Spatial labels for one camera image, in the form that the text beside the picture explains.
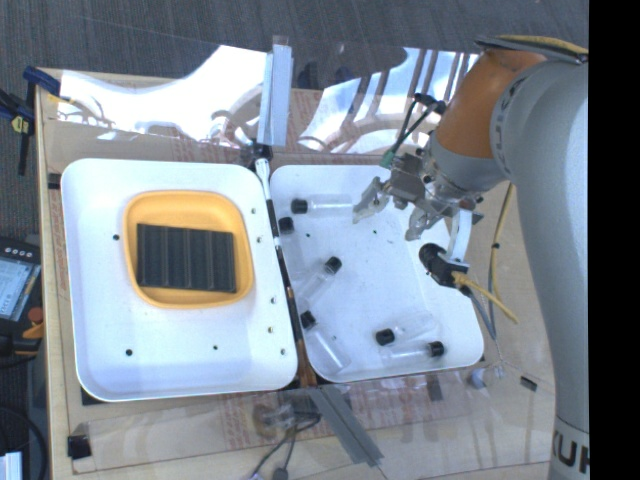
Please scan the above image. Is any black ribbed rack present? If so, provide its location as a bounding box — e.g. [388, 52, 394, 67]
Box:
[135, 223, 238, 295]

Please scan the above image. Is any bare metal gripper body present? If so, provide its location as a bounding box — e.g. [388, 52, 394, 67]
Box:
[386, 152, 484, 220]

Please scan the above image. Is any white plastic tray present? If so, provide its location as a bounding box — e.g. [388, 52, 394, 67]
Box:
[268, 163, 486, 385]
[59, 157, 300, 404]

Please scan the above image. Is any black cylinder on white bracket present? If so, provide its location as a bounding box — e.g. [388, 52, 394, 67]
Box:
[418, 209, 474, 289]

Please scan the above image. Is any thin black and white rod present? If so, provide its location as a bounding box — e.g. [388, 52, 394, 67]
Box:
[253, 157, 318, 388]

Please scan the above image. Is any yellow plastic bowl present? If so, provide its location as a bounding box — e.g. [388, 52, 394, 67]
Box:
[121, 189, 256, 311]

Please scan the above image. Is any brown cardboard board red print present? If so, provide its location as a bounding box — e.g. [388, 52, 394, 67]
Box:
[35, 67, 557, 480]

